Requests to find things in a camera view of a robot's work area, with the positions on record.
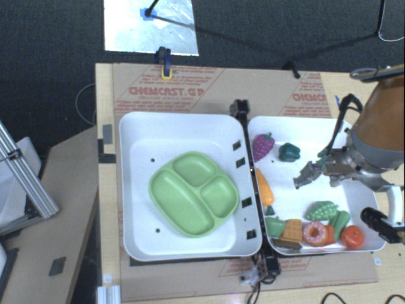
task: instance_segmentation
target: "green plate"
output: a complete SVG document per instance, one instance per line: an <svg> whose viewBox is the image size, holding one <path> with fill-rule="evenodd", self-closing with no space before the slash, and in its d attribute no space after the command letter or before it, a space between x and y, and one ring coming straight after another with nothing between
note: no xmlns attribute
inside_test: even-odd
<svg viewBox="0 0 405 304"><path fill-rule="evenodd" d="M162 214L193 238L215 230L239 203L238 189L228 175L195 151L161 167L149 181L149 194Z"/></svg>

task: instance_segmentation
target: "green cucumber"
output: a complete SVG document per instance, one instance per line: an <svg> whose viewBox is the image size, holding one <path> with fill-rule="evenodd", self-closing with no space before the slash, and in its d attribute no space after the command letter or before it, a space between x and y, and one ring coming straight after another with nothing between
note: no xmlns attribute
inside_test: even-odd
<svg viewBox="0 0 405 304"><path fill-rule="evenodd" d="M333 226L335 229L335 240L339 240L340 234L342 233L343 229L350 221L350 214L347 213L345 210L337 211L337 214L333 217L332 220L329 221L329 225Z"/></svg>

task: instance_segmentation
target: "waffle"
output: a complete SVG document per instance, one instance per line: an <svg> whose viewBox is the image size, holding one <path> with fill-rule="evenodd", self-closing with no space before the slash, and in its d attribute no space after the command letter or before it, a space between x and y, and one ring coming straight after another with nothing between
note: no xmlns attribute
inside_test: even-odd
<svg viewBox="0 0 405 304"><path fill-rule="evenodd" d="M301 220L286 220L285 229L280 239L283 241L301 242L302 241L302 225Z"/></svg>

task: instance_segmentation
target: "black carpet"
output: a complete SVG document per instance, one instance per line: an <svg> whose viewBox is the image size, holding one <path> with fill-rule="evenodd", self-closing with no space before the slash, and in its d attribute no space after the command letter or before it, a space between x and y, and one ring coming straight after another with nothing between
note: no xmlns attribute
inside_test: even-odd
<svg viewBox="0 0 405 304"><path fill-rule="evenodd" d="M380 0L192 0L200 56L173 64L349 72L404 63L404 40L374 36ZM40 155L88 128L75 97L97 62L153 63L104 50L103 0L0 0L0 119ZM404 0L387 0L386 38L404 35ZM79 107L94 111L94 91Z"/></svg>

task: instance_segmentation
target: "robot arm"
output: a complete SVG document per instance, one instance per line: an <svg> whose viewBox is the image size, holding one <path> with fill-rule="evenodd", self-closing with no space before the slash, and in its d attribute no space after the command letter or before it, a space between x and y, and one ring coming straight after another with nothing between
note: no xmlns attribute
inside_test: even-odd
<svg viewBox="0 0 405 304"><path fill-rule="evenodd" d="M386 241L404 242L404 222L401 222L404 210L401 190L404 187L392 185L381 176L404 163L404 65L381 71L352 72L351 77L364 82L377 80L378 85L364 109L352 94L342 100L332 140L318 154L320 159L308 162L300 176L294 178L294 185L298 189L323 174L329 176L332 187L344 179L356 179L375 192L386 192L389 215L365 208L361 218ZM360 116L352 129L345 131L346 145L333 149L335 136L348 109L357 110Z"/></svg>

